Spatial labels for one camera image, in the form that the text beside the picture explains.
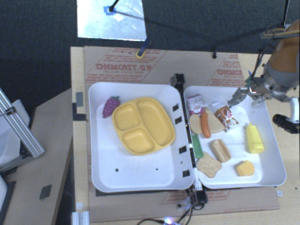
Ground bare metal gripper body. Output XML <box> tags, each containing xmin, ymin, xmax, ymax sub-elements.
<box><xmin>248</xmin><ymin>76</ymin><xmax>293</xmax><ymax>102</ymax></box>

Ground brown and white carton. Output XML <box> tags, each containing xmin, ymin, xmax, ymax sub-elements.
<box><xmin>214</xmin><ymin>105</ymin><xmax>240</xmax><ymax>132</ymax></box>

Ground beige bread slice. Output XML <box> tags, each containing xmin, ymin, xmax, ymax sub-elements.
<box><xmin>204</xmin><ymin>106</ymin><xmax>227</xmax><ymax>134</ymax></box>

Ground yellow squeeze bottle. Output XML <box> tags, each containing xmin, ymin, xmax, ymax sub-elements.
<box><xmin>246</xmin><ymin>122</ymin><xmax>265</xmax><ymax>155</ymax></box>

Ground pink and white carton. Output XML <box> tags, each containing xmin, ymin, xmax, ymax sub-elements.
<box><xmin>187</xmin><ymin>94</ymin><xmax>205</xmax><ymax>116</ymax></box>

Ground orange sausage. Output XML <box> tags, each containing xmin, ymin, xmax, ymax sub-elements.
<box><xmin>200</xmin><ymin>112</ymin><xmax>211</xmax><ymax>139</ymax></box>

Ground white plastic tray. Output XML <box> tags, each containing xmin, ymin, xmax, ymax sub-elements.
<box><xmin>183</xmin><ymin>85</ymin><xmax>287</xmax><ymax>190</ymax></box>
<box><xmin>88</xmin><ymin>81</ymin><xmax>195</xmax><ymax>193</ymax></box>

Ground round beige biscuit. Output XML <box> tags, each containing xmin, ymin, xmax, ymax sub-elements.
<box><xmin>188</xmin><ymin>113</ymin><xmax>203</xmax><ymax>135</ymax></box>

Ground tan hot dog bun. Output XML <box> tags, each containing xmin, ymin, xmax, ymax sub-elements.
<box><xmin>210</xmin><ymin>138</ymin><xmax>232</xmax><ymax>163</ymax></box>

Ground green flat stick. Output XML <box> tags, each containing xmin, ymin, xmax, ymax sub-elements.
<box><xmin>191</xmin><ymin>134</ymin><xmax>204</xmax><ymax>159</ymax></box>

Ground yellow orange ridged block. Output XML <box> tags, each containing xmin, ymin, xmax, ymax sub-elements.
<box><xmin>236</xmin><ymin>160</ymin><xmax>255</xmax><ymax>177</ymax></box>

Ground thin black and white rod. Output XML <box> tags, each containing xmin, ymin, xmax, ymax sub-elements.
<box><xmin>177</xmin><ymin>85</ymin><xmax>203</xmax><ymax>192</ymax></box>

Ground tan toast slice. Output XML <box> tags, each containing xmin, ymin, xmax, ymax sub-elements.
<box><xmin>196</xmin><ymin>151</ymin><xmax>223</xmax><ymax>179</ymax></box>

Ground brown cardboard board, red print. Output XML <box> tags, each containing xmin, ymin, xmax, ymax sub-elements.
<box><xmin>83</xmin><ymin>46</ymin><xmax>281</xmax><ymax>223</ymax></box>

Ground yellow divided plate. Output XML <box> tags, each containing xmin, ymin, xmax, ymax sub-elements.
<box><xmin>112</xmin><ymin>97</ymin><xmax>177</xmax><ymax>156</ymax></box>

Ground purple grapes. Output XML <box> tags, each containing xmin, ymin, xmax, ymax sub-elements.
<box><xmin>102</xmin><ymin>96</ymin><xmax>121</xmax><ymax>119</ymax></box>

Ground black cylinder on white bracket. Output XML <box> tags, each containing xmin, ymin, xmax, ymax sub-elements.
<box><xmin>272</xmin><ymin>97</ymin><xmax>300</xmax><ymax>134</ymax></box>

